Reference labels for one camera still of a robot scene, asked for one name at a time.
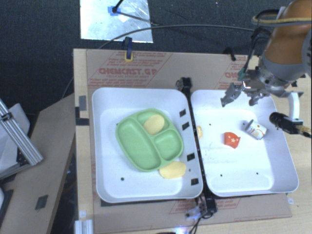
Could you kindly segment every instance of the yellow potato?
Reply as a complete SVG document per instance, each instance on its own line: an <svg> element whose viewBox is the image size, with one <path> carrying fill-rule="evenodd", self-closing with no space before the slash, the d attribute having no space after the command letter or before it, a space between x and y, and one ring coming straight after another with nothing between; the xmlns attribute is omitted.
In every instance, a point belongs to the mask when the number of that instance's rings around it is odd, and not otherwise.
<svg viewBox="0 0 312 234"><path fill-rule="evenodd" d="M197 135L198 135L198 139L203 137L203 130L201 129L200 126L197 126Z"/></svg>
<svg viewBox="0 0 312 234"><path fill-rule="evenodd" d="M147 119L147 121L143 124L143 127L149 134L155 135L161 131L164 125L165 119L163 116L153 115Z"/></svg>
<svg viewBox="0 0 312 234"><path fill-rule="evenodd" d="M185 171L186 165L180 161L173 161L169 165L159 169L160 175L166 179L182 177L185 174Z"/></svg>

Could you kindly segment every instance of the red snack packet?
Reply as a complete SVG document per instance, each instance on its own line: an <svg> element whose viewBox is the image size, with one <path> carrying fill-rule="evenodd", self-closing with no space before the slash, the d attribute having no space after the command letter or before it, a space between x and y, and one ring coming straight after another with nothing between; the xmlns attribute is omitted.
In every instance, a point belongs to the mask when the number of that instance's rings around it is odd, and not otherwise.
<svg viewBox="0 0 312 234"><path fill-rule="evenodd" d="M238 137L236 134L231 132L224 133L224 145L236 148L238 146L239 140L240 137Z"/></svg>

